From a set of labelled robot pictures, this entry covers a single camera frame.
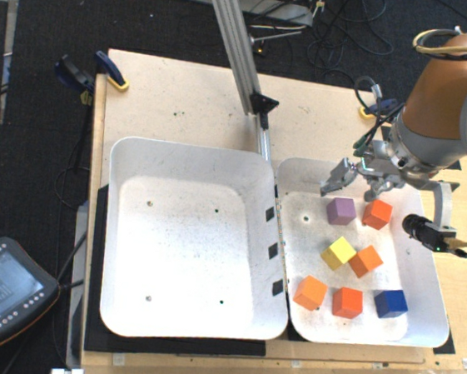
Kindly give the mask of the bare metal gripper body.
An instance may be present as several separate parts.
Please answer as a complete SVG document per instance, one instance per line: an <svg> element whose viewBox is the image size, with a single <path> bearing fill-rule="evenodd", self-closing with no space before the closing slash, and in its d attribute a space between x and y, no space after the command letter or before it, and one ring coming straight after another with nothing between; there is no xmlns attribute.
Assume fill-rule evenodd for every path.
<svg viewBox="0 0 467 374"><path fill-rule="evenodd" d="M356 148L358 173L373 187L402 187L405 184L417 190L432 190L438 184L433 181L439 169L422 162L398 142L372 140Z"/></svg>

